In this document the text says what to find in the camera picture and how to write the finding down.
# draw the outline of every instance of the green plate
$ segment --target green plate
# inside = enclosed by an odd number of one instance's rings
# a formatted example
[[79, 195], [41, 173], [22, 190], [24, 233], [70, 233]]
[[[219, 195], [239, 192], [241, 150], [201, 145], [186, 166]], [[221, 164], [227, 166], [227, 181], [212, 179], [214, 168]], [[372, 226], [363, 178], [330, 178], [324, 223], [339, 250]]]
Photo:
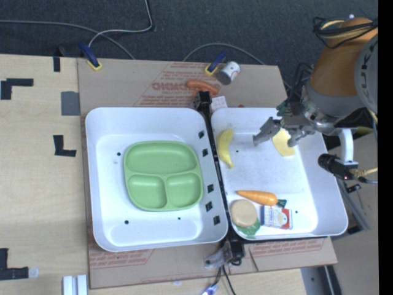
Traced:
[[124, 155], [124, 172], [128, 195], [142, 210], [183, 210], [202, 199], [199, 160], [185, 143], [146, 141], [133, 144]]

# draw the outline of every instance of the orange carrot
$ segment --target orange carrot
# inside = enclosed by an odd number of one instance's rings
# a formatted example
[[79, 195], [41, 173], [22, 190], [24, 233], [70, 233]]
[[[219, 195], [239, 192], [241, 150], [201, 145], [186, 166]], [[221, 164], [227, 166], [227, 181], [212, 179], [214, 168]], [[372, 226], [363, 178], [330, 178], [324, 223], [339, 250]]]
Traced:
[[259, 203], [261, 205], [276, 205], [279, 200], [277, 196], [272, 192], [258, 191], [258, 190], [238, 190], [238, 195], [247, 198], [251, 201]]

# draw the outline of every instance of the banana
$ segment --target banana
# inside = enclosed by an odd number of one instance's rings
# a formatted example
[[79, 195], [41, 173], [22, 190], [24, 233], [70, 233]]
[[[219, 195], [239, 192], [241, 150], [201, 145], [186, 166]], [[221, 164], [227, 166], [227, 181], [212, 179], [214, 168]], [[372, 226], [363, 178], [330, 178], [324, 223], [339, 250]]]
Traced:
[[230, 168], [233, 168], [233, 164], [231, 161], [231, 156], [229, 154], [229, 143], [233, 138], [233, 130], [232, 129], [226, 129], [224, 132], [222, 132], [219, 136], [218, 142], [217, 142], [217, 152], [219, 155], [220, 160], [223, 162], [227, 163]]

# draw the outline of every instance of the sausage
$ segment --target sausage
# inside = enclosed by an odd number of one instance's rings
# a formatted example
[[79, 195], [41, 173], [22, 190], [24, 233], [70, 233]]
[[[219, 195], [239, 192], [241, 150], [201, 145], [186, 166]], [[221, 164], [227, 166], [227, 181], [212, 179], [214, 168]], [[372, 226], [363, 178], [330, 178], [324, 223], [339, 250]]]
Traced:
[[218, 94], [219, 89], [215, 87], [214, 85], [211, 85], [210, 83], [207, 83], [205, 81], [201, 80], [188, 80], [186, 83], [186, 86], [190, 89], [199, 89], [203, 91], [209, 91], [212, 96], [215, 96]]

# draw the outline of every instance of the blue clamp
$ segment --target blue clamp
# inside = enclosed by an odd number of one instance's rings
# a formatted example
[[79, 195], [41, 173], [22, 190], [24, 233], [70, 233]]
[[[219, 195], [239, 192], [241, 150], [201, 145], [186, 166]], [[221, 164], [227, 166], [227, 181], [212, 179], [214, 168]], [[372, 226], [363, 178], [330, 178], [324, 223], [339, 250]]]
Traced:
[[88, 45], [83, 43], [78, 43], [78, 48], [84, 54], [87, 59], [87, 63], [91, 66], [91, 68], [95, 71], [98, 71], [102, 68], [102, 64], [97, 60], [96, 55], [93, 53], [91, 48]]
[[207, 65], [207, 67], [205, 67], [204, 72], [208, 76], [212, 76], [215, 73], [215, 71], [217, 70], [217, 68], [218, 68], [217, 66], [219, 65], [219, 63], [223, 62], [226, 58], [227, 58], [227, 53], [224, 51], [221, 51], [221, 53], [217, 56], [217, 58], [214, 59], [212, 63]]

